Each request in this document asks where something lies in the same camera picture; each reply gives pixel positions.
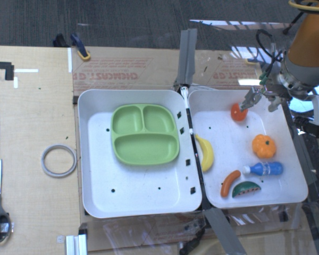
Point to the green watermelon slice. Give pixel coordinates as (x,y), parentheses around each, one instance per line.
(246,188)

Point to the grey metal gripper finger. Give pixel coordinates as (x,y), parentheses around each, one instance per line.
(251,98)
(275,103)

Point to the yellow banana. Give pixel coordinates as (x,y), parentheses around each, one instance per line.
(208,155)

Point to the orange sausage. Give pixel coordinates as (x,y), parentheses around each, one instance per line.
(228,183)

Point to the brown cardboard board red print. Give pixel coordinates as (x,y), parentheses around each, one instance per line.
(127,70)

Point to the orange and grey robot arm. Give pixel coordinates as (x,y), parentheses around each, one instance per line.
(308,44)

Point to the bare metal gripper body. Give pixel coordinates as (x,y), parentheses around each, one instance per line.
(284,89)

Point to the green divided plate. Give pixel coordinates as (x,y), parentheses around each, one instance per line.
(146,147)

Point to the red tomato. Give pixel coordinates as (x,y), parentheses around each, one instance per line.
(236,115)

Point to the blue bottle white cap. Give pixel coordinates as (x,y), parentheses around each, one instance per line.
(271,169)

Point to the black cylinder on white bracket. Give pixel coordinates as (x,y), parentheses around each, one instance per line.
(318,108)

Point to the white plastic tray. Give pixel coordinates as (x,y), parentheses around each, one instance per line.
(234,147)
(138,190)

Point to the thin black and white rod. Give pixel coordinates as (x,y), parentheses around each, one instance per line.
(192,131)

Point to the orange pumpkin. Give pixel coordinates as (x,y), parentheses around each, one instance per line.
(263,147)

